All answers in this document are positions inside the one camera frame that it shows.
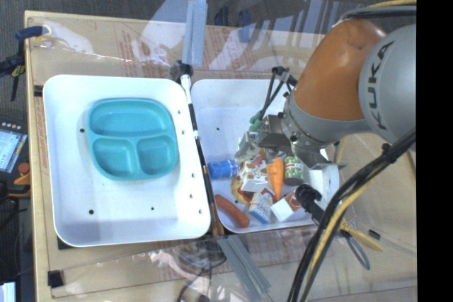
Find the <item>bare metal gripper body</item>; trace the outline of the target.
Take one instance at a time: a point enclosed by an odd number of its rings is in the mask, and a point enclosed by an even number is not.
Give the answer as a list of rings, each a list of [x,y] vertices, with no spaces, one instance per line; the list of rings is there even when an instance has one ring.
[[[298,107],[286,107],[278,115],[268,115],[258,130],[256,142],[266,149],[292,153],[300,159],[307,155],[306,134],[302,127],[304,112]]]

